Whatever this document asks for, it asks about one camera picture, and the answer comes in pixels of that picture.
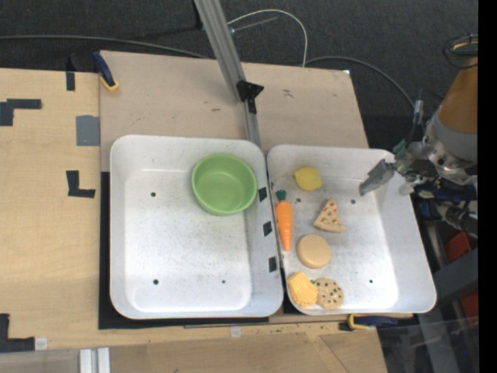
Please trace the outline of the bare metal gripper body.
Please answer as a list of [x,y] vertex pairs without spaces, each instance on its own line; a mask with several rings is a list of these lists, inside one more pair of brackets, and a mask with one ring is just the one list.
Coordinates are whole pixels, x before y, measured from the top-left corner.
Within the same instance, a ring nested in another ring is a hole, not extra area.
[[421,141],[401,141],[393,153],[396,171],[408,182],[437,178],[456,184],[478,181],[477,164],[457,157],[434,130],[427,130]]

